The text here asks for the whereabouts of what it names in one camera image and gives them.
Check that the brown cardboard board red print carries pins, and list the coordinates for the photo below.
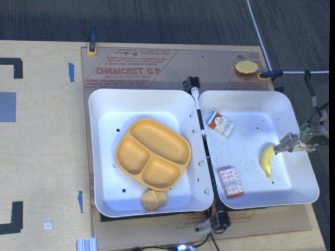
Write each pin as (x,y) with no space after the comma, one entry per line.
(214,64)

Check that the orange divided plate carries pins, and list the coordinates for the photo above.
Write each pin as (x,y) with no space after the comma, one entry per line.
(159,140)

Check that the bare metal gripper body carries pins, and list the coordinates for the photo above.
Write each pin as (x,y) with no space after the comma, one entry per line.
(315,140)

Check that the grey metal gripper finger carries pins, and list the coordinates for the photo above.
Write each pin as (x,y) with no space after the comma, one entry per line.
(284,148)
(289,138)

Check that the red and white carton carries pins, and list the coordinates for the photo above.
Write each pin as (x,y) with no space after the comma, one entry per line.
(220,124)

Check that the yellow toy corn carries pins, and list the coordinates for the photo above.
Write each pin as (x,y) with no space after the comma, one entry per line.
(153,200)

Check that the yellow round biscuit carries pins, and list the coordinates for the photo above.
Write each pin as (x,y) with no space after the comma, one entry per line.
(246,67)

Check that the orange and white carton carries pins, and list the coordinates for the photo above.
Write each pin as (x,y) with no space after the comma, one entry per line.
(230,182)

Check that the thin black and white rod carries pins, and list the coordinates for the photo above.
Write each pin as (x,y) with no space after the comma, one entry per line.
(206,150)

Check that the white plastic tray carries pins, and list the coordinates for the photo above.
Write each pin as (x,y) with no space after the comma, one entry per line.
(251,106)
(110,103)

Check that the yellow banana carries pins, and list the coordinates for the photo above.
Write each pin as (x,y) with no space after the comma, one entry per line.
(267,161)

